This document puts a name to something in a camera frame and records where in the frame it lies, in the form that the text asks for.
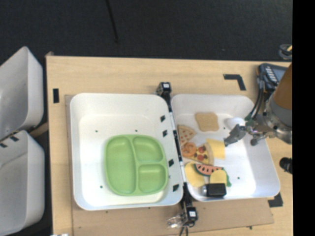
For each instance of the yellow round biscuit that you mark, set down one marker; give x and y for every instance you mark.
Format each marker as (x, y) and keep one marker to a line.
(193, 177)

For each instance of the black box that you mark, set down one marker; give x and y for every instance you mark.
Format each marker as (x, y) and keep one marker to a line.
(216, 189)

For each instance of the small silver can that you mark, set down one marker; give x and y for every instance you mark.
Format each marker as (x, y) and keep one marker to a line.
(203, 190)

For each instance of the orange pretzel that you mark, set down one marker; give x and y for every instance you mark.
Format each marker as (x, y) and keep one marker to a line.
(188, 150)

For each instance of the red watermelon slice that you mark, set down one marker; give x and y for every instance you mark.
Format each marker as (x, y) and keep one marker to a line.
(206, 169)

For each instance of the green divided plate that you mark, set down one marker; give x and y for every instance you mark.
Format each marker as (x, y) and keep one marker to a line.
(120, 166)

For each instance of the white plastic tray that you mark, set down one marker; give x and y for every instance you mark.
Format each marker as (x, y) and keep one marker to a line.
(248, 166)
(93, 156)

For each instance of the pizza slice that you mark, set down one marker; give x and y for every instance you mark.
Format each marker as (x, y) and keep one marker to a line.
(204, 154)
(185, 134)

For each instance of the thin black and white rod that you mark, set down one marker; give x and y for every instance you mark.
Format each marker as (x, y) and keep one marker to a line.
(175, 136)

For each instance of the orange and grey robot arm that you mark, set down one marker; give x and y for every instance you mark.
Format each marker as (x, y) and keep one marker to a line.
(283, 95)

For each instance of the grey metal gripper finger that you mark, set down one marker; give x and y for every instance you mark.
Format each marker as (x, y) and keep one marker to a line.
(258, 139)
(235, 133)

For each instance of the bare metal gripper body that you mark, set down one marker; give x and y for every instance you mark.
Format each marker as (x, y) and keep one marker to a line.
(264, 126)

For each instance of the tan toast bread slice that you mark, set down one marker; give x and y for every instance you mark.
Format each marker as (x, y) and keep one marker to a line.
(207, 122)

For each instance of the yellow cheese slice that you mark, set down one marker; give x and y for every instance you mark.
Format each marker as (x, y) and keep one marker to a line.
(217, 149)

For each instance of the yellow taco with green lettuce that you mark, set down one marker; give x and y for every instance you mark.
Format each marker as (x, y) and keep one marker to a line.
(218, 177)

